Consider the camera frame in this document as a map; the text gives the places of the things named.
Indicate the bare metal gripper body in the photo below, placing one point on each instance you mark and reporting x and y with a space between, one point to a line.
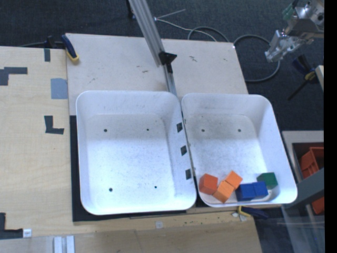
306 26

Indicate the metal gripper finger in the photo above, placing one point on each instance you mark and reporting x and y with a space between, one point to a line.
295 43
275 47

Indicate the white plastic tray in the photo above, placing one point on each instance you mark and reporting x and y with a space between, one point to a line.
131 157
226 151

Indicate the green cube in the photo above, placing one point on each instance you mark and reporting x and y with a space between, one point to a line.
268 179

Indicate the orange cube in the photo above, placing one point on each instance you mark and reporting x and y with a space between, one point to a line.
233 179
223 192

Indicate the blue cube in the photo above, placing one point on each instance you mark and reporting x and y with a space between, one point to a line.
260 189
245 192

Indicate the red-orange cube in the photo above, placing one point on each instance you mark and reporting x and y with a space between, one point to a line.
208 184

